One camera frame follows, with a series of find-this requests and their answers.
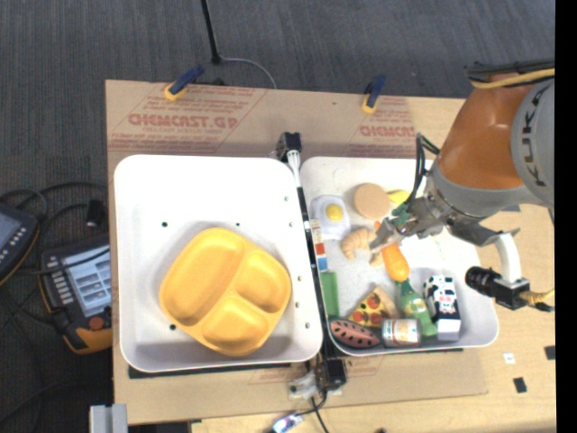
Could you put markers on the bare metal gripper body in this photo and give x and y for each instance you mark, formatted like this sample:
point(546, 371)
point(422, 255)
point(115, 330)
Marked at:
point(428, 221)

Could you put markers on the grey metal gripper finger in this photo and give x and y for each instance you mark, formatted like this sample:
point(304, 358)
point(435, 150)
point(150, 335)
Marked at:
point(382, 235)
point(398, 238)

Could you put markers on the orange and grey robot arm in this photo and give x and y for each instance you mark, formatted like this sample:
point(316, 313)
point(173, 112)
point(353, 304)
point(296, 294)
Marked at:
point(482, 151)

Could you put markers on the orange carrot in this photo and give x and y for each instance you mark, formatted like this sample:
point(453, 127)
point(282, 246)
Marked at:
point(396, 264)

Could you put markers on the tan croissant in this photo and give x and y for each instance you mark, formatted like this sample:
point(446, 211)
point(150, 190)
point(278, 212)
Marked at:
point(354, 242)

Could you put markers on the round tan biscuit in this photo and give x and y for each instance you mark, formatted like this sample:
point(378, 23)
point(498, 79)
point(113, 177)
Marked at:
point(370, 201)

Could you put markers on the yellow banana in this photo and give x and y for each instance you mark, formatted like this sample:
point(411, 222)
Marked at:
point(398, 196)

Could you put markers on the white and yellow fried egg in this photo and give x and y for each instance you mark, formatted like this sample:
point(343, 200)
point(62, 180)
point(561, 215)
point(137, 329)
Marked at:
point(331, 217)

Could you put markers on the white red and blue box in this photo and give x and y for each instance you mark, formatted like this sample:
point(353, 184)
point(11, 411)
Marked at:
point(319, 246)

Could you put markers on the green bottle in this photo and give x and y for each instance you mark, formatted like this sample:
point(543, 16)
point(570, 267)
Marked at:
point(414, 307)

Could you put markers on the pizza slice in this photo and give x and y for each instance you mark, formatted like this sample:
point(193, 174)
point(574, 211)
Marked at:
point(372, 309)

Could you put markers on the black and white cow carton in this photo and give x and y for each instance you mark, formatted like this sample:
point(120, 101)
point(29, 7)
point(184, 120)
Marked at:
point(444, 300)

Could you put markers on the green rectangular carton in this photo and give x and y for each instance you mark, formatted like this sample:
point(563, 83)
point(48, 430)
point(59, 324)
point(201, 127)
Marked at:
point(330, 293)

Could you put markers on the thin black and white rod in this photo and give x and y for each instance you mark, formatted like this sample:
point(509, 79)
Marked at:
point(301, 196)

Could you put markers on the small silver can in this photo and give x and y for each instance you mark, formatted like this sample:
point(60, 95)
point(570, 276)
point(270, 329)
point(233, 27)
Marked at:
point(401, 333)

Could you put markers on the white plastic tray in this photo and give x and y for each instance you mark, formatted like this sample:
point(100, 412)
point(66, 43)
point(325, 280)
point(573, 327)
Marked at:
point(469, 314)
point(149, 196)

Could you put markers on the pink watermelon slice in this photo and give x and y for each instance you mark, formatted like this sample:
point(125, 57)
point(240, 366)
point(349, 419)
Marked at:
point(354, 334)

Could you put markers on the brown cardboard board, red print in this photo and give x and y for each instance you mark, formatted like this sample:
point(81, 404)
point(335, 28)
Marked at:
point(279, 120)

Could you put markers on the yellow divided plate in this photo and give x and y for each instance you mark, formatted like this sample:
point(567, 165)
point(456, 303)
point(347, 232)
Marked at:
point(225, 287)

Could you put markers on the black cylinder on white bracket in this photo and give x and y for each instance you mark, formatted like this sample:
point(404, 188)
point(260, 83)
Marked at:
point(500, 287)

